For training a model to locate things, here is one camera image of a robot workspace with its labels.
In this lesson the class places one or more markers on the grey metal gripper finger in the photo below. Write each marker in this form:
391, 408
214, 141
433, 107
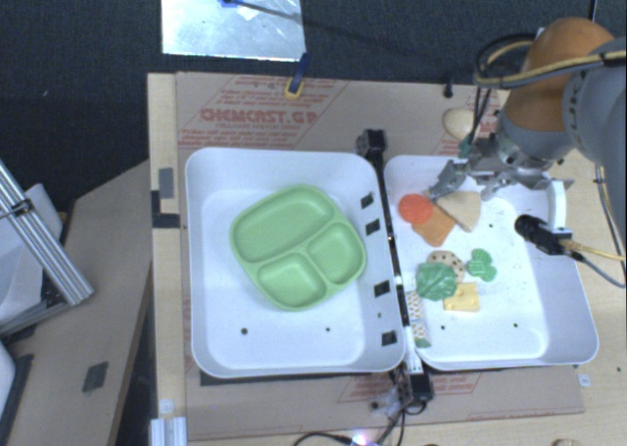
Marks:
449, 178
494, 185

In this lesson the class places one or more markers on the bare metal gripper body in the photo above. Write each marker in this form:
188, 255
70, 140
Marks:
514, 165

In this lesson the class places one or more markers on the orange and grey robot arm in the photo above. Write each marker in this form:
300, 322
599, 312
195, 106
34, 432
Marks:
539, 91

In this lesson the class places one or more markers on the beige triangular bread slice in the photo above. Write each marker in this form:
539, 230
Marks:
463, 211

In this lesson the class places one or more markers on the red-orange round tomato slice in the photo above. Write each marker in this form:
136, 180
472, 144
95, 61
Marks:
415, 208

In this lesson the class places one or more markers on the orange square toy slice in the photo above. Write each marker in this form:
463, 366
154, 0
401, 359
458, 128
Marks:
433, 231

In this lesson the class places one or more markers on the thin black and white rod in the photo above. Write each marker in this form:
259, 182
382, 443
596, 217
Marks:
389, 223

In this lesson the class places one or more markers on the brown chocolate chip biscuit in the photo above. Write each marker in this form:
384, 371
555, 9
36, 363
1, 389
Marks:
448, 258

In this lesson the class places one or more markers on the green broccoli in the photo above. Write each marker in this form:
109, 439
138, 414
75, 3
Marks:
481, 265

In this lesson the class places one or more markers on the green lettuce leaf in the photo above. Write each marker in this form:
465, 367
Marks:
435, 281

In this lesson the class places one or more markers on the white plastic tray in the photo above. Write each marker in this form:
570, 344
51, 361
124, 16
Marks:
294, 336
514, 287

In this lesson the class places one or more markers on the yellow cheese slice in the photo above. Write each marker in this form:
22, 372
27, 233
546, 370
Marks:
464, 298

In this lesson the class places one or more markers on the white packet with orange pattern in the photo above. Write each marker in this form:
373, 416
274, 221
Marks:
417, 316

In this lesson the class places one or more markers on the green divided plate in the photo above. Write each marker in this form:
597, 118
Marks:
294, 238

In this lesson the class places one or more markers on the brown cardboard board red print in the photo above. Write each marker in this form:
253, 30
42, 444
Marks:
274, 115

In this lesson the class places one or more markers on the black cylinder on white bracket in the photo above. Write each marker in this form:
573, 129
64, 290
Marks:
539, 233

